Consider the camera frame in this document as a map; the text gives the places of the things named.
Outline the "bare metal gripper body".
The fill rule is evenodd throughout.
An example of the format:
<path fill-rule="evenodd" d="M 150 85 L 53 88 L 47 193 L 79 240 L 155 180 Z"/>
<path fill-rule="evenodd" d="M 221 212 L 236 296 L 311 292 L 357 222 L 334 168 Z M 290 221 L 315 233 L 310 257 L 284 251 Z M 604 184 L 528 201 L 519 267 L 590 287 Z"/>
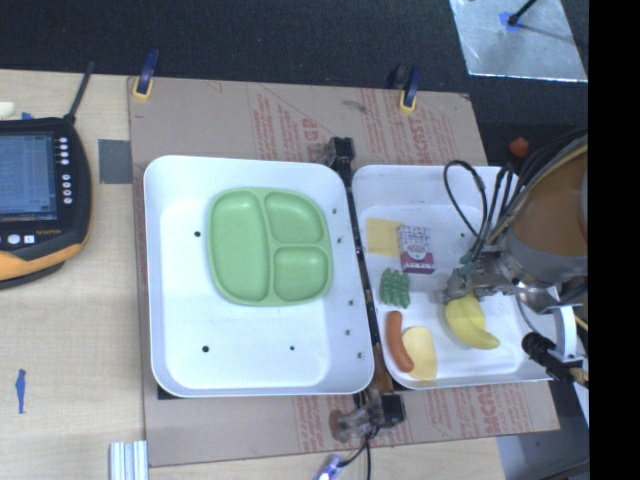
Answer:
<path fill-rule="evenodd" d="M 495 295 L 513 296 L 517 302 L 538 314 L 556 305 L 556 285 L 541 281 L 507 253 L 483 252 L 468 276 L 471 291 L 475 287 L 492 287 Z"/>

